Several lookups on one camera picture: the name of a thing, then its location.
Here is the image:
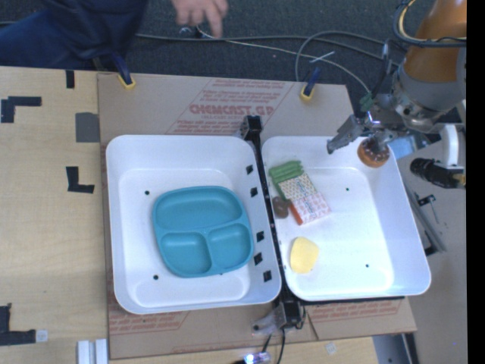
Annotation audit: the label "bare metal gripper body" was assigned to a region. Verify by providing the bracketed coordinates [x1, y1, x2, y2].
[362, 92, 443, 144]

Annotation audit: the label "brown doughnut with sprinkles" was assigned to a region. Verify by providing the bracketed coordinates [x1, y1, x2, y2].
[356, 136, 391, 169]

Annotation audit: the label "person's hand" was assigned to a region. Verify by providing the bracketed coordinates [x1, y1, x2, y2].
[160, 0, 230, 39]

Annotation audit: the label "green bean pods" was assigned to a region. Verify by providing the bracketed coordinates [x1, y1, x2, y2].
[268, 159, 306, 185]

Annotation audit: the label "white patterned packet orange side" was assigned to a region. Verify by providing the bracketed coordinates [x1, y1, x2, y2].
[289, 192, 333, 227]

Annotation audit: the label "brown biscuit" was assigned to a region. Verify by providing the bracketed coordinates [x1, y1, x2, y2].
[271, 196, 293, 219]

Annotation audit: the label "white plastic tray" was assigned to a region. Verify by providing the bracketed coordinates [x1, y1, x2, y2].
[105, 134, 283, 315]
[261, 135, 433, 303]

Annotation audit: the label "thin black rod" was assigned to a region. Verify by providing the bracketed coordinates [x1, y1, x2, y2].
[254, 136, 289, 303]

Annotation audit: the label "yellow rounded wedge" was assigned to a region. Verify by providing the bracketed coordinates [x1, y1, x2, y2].
[289, 236, 321, 274]

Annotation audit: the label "brown cardboard board red print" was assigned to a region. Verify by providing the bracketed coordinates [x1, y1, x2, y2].
[96, 72, 418, 360]

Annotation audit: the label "blue divided plate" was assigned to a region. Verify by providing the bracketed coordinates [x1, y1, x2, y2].
[152, 185, 255, 279]

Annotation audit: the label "person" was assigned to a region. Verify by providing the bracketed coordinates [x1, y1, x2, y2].
[0, 0, 152, 71]

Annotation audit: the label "black cylinder on white bracket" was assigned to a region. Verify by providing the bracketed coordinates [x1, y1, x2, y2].
[409, 123, 468, 191]

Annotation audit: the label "black block with thin wires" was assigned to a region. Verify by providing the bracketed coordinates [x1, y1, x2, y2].
[237, 115, 264, 142]
[271, 300, 306, 330]

